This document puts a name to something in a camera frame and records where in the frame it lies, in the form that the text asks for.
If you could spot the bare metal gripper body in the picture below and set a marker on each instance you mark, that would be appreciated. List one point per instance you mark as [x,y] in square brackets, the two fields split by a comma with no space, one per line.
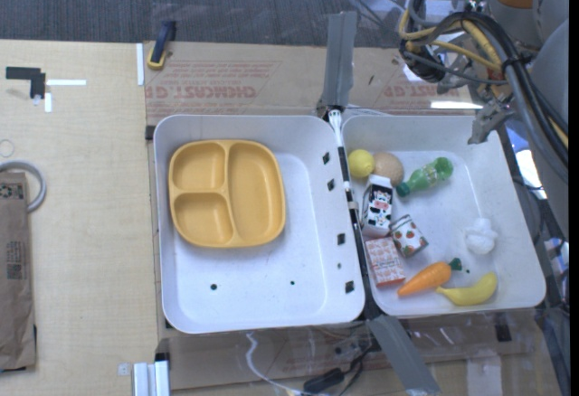
[496,96]

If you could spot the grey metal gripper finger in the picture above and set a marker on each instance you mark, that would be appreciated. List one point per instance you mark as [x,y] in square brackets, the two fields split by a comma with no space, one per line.
[484,125]

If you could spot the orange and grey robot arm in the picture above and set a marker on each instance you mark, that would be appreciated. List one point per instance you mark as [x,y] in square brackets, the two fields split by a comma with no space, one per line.
[549,1]

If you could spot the green bottle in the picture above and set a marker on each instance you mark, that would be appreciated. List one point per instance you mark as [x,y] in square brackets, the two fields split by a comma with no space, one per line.
[425,177]

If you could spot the white plastic tray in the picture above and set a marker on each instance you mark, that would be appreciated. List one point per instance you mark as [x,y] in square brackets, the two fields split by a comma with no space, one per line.
[452,213]
[271,285]

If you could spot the brown potato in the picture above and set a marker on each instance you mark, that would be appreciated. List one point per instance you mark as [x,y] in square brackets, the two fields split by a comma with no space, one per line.
[390,167]

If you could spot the white lumpy toy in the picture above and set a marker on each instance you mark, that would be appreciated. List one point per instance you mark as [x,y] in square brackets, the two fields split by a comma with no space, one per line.
[481,237]

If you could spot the yellow lemon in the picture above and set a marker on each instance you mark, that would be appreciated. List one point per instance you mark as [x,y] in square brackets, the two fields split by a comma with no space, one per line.
[360,163]

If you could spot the cow print milk carton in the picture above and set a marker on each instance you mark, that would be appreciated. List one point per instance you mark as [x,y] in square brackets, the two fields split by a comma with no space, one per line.
[378,206]

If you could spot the strawberry print jar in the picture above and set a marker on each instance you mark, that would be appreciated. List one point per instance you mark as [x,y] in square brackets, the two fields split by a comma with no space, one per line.
[409,236]

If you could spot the orange carrot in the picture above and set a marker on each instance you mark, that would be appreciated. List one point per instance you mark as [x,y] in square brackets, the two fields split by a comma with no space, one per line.
[427,278]

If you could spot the yellow banana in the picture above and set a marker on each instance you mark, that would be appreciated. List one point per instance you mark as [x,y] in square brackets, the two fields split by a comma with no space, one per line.
[472,294]

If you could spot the yellow divided plate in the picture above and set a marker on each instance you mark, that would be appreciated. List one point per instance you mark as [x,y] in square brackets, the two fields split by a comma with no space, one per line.
[253,191]

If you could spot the brown cardboard board red print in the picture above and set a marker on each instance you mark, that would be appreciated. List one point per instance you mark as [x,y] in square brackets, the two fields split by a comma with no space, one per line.
[217,82]

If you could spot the brown paper bag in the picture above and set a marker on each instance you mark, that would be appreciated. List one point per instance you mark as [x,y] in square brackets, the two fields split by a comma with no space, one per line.
[16,276]

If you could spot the black cylinder on white bracket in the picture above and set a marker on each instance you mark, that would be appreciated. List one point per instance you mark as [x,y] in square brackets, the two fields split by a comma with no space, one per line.
[425,66]

